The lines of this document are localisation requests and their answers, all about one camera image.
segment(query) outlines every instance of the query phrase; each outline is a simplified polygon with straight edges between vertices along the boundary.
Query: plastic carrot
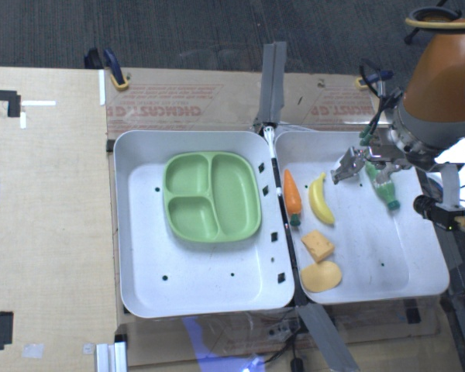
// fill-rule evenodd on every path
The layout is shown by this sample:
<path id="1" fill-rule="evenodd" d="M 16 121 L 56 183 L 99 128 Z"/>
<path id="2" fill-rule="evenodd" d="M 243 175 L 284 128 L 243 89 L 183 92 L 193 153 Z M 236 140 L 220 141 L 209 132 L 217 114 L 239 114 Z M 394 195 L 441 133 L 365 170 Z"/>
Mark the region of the plastic carrot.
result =
<path id="1" fill-rule="evenodd" d="M 301 196 L 289 170 L 284 170 L 284 203 L 292 226 L 300 225 Z"/>

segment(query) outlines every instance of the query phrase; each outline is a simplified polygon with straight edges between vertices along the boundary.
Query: gray metal bar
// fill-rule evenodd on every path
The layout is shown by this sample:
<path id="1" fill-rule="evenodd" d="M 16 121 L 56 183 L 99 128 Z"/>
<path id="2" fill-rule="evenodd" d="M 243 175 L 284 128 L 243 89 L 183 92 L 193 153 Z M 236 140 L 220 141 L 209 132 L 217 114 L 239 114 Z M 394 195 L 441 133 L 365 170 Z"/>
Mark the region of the gray metal bar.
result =
<path id="1" fill-rule="evenodd" d="M 360 370 L 331 318 L 321 305 L 310 303 L 298 307 L 297 311 L 330 370 L 335 372 L 357 372 Z"/>
<path id="2" fill-rule="evenodd" d="M 97 344 L 95 372 L 127 372 L 126 342 Z"/>
<path id="3" fill-rule="evenodd" d="M 285 41 L 265 44 L 263 51 L 260 110 L 255 123 L 278 123 L 284 106 L 284 65 L 287 45 Z"/>

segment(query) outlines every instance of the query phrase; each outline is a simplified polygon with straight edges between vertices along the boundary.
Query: green plate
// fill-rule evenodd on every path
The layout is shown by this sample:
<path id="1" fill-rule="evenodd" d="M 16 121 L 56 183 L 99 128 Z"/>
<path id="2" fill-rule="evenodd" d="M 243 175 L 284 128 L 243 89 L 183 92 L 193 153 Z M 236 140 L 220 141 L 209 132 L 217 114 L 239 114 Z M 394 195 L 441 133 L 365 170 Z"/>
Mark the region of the green plate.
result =
<path id="1" fill-rule="evenodd" d="M 174 233 L 190 241 L 238 241 L 260 226 L 255 174 L 234 153 L 183 153 L 171 158 L 164 170 L 164 203 Z"/>

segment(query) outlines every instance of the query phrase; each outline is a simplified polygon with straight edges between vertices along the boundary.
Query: wooden board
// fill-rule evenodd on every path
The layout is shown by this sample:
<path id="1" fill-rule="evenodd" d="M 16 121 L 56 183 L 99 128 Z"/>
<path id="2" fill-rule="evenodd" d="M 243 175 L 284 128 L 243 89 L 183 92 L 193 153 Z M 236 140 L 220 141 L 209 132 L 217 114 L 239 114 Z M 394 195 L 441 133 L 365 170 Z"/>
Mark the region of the wooden board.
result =
<path id="1" fill-rule="evenodd" d="M 113 343 L 115 282 L 106 114 L 98 72 L 0 67 L 0 311 L 14 313 L 0 370 L 93 370 L 86 343 Z M 42 345 L 40 359 L 25 346 Z"/>

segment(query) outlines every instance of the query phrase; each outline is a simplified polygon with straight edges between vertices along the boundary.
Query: banana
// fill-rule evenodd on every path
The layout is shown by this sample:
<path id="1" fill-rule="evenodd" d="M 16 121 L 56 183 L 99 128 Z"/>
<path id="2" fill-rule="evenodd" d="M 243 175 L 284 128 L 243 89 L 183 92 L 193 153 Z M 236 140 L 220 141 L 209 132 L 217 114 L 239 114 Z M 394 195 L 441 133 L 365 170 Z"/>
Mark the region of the banana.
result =
<path id="1" fill-rule="evenodd" d="M 335 222 L 334 215 L 324 199 L 324 179 L 326 173 L 322 172 L 308 188 L 308 200 L 313 213 L 322 222 L 332 225 Z"/>

